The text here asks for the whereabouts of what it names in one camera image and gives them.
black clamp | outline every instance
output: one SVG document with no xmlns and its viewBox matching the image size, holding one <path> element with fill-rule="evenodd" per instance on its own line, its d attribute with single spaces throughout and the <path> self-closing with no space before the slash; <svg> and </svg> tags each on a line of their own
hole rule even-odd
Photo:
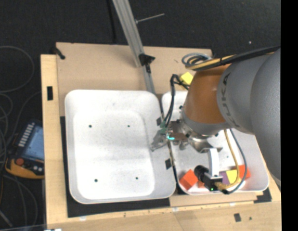
<svg viewBox="0 0 298 231">
<path fill-rule="evenodd" d="M 139 60 L 140 60 L 141 66 L 145 66 L 145 70 L 149 74 L 151 73 L 150 63 L 153 62 L 154 59 L 155 59 L 155 57 L 149 56 L 149 55 L 146 55 L 143 53 L 139 55 Z"/>
</svg>

metal rod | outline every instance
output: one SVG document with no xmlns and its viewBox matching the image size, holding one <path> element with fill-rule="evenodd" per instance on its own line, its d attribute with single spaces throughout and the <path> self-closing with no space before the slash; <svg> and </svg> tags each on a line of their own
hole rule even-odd
<svg viewBox="0 0 298 231">
<path fill-rule="evenodd" d="M 144 53 L 143 44 L 141 42 L 139 32 L 135 23 L 135 18 L 132 14 L 129 0 L 112 0 L 118 14 L 121 26 L 123 28 L 125 37 L 128 41 L 130 49 L 134 55 L 134 61 L 137 67 L 142 67 L 139 55 Z M 149 92 L 155 94 L 155 88 L 151 74 L 148 73 L 145 67 L 143 69 L 143 76 L 146 88 Z"/>
<path fill-rule="evenodd" d="M 158 17 L 163 16 L 163 15 L 165 15 L 165 13 L 160 13 L 160 14 L 157 14 L 157 15 L 154 15 L 154 16 L 150 16 L 150 17 L 141 19 L 141 20 L 136 20 L 135 19 L 135 22 L 136 22 L 136 24 L 138 24 L 139 22 L 151 20 L 151 19 L 154 19 L 154 18 L 158 18 Z"/>
</svg>

black floor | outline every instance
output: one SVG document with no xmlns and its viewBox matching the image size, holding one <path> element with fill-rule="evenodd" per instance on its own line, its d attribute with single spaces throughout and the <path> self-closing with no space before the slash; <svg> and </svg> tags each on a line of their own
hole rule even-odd
<svg viewBox="0 0 298 231">
<path fill-rule="evenodd" d="M 13 100 L 13 110 L 6 137 L 13 133 L 22 104 L 40 91 L 39 58 L 49 53 L 55 42 L 126 44 L 114 7 L 111 4 L 111 23 L 107 5 L 107 0 L 0 0 L 0 46 L 23 49 L 35 64 L 31 81 L 20 90 L 7 93 Z M 216 57 L 221 57 L 281 43 L 281 0 L 130 0 L 130 5 L 138 20 L 165 14 L 138 24 L 145 46 L 210 48 Z M 17 87 L 29 76 L 30 61 L 24 54 L 0 49 L 0 90 Z M 9 110 L 9 103 L 2 96 L 0 104 Z M 39 94 L 26 105 L 16 132 L 31 118 L 42 120 Z M 42 224 L 42 181 L 19 180 L 36 198 L 36 223 Z M 34 202 L 25 190 L 23 194 L 27 222 L 17 184 L 5 180 L 0 210 L 14 227 L 35 221 Z M 9 225 L 0 216 L 0 229 L 3 228 Z"/>
</svg>

